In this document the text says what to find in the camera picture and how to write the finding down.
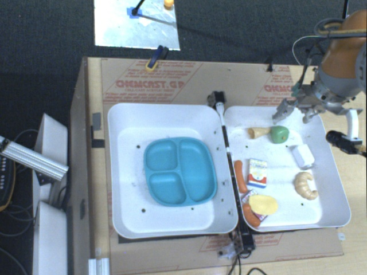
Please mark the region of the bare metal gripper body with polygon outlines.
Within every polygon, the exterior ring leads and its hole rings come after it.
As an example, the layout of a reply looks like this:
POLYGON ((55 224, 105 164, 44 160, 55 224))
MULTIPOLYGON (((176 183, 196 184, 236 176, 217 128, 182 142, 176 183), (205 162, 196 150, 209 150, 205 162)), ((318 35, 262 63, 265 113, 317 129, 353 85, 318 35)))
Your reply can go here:
POLYGON ((348 110, 343 105, 356 96, 356 87, 346 82, 312 82, 295 84, 292 96, 295 106, 306 115, 329 111, 335 115, 345 115, 348 110))

